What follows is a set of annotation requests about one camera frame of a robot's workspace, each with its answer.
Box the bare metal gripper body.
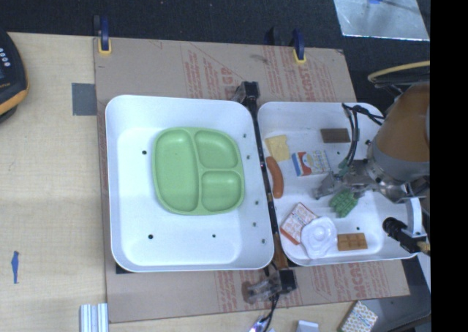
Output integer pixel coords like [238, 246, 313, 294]
[341, 159, 407, 203]

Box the white red blue carton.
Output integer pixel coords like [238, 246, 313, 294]
[290, 149, 332, 178]

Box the brown chocolate bar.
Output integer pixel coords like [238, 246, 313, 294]
[320, 127, 352, 145]

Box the tan square biscuit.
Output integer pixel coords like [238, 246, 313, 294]
[336, 233, 369, 252]

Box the orange and white packet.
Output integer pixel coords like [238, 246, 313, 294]
[279, 202, 319, 246]

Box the white fried egg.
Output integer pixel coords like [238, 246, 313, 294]
[300, 216, 339, 260]

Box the orange sausage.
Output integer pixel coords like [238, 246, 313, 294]
[265, 155, 285, 200]

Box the yellow cheese slice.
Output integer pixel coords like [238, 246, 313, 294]
[264, 134, 291, 163]

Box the thin black and white rod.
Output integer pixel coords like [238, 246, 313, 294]
[250, 99, 290, 270]

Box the white plastic tray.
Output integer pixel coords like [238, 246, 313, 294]
[105, 94, 276, 273]
[256, 100, 427, 268]

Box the orange patterned white box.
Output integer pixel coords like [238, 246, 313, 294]
[337, 300, 379, 332]

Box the green divided plate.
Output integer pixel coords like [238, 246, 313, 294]
[151, 126, 246, 216]

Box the brown cardboard board red print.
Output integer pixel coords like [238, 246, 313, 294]
[92, 37, 412, 325]

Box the black cylinder on white bracket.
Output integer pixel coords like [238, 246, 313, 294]
[382, 196, 429, 255]

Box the black block with thin wires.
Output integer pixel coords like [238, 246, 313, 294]
[233, 80, 262, 105]
[242, 268, 298, 304]

